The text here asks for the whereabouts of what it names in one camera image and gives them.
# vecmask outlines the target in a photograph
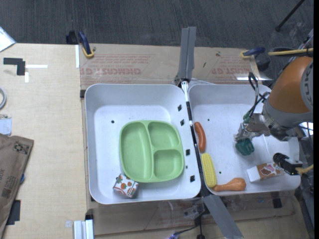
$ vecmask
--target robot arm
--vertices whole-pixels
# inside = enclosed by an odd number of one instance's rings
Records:
[[[262,113],[244,118],[234,135],[236,149],[242,155],[251,154],[252,139],[261,135],[289,140],[298,135],[295,127],[313,122],[313,116],[313,59],[298,57],[278,77]]]

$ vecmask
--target red sausage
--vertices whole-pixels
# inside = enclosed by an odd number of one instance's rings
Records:
[[[204,152],[206,147],[206,136],[205,136],[204,129],[199,122],[195,122],[194,126],[195,126],[195,132],[198,136],[199,151]]]

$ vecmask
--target yellow corn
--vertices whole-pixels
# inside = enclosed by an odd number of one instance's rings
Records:
[[[200,159],[203,167],[205,183],[209,188],[213,188],[216,186],[217,181],[211,157],[208,153],[203,153]]]

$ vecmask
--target blue and yellow clamp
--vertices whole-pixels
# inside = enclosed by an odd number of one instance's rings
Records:
[[[79,42],[82,43],[83,47],[83,53],[86,58],[92,58],[94,56],[94,52],[90,48],[88,39],[86,38],[83,31],[78,32]]]
[[[240,57],[242,59],[248,59],[252,55],[254,55],[256,58],[259,54],[264,53],[265,50],[266,49],[264,47],[256,47],[256,48],[253,48],[251,50],[244,50],[244,51],[240,52]]]

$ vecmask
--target gray carpet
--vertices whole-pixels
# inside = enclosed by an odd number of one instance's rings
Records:
[[[314,27],[314,0],[0,0],[0,26],[21,43],[65,44],[70,30],[91,43],[180,45],[181,29],[197,27],[196,46],[297,48]],[[275,78],[287,58],[271,57]]]

